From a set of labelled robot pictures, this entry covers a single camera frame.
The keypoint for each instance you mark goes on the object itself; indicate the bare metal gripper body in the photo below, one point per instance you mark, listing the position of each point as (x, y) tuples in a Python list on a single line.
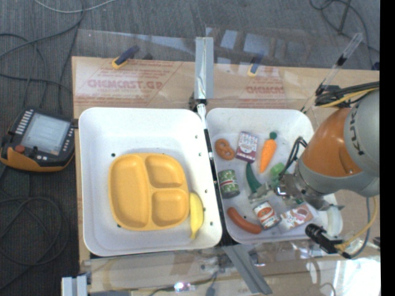
[(291, 187)]

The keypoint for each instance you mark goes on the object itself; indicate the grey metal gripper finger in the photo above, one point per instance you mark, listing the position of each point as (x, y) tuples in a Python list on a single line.
[(256, 196), (266, 187)]

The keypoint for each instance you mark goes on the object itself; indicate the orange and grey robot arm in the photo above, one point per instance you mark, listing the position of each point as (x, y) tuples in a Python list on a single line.
[(333, 153)]

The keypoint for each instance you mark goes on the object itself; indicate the dark green pepper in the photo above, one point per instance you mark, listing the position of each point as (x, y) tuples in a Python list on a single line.
[(252, 179)]

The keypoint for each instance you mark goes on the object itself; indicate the light green cube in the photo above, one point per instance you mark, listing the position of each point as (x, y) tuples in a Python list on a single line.
[(277, 170)]

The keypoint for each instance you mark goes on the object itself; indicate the red and white soup can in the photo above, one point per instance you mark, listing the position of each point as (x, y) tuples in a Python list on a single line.
[(266, 215)]

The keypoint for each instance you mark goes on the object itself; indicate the red sausage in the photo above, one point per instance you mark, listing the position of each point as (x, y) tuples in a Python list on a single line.
[(243, 222)]

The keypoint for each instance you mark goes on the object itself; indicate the green and white can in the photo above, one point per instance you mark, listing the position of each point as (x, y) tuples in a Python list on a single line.
[(229, 184)]

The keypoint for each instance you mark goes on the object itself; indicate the brown and white packet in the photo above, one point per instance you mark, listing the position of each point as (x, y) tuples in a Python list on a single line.
[(295, 217)]

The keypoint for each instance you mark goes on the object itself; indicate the orange carrot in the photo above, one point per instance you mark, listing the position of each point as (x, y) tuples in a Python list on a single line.
[(267, 154)]

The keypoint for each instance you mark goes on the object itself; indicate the purple carton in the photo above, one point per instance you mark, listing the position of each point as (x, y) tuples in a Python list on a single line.
[(247, 148)]

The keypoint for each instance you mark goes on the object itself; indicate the brown pretzel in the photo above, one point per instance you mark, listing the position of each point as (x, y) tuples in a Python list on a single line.
[(229, 154)]

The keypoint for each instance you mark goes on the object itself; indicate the white plastic tray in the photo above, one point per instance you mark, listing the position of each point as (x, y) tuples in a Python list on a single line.
[(287, 128), (102, 177)]

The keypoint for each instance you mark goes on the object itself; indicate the yellow banana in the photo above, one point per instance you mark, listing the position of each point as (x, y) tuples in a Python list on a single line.
[(197, 211)]

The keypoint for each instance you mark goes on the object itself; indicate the yellow divided plate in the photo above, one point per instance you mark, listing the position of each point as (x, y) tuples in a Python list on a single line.
[(129, 193)]

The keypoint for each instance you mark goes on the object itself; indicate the brown cardboard board red print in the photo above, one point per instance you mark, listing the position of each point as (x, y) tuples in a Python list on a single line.
[(129, 85)]

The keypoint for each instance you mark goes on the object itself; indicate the black cylinder on white bracket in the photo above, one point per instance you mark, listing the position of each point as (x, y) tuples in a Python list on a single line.
[(321, 234)]

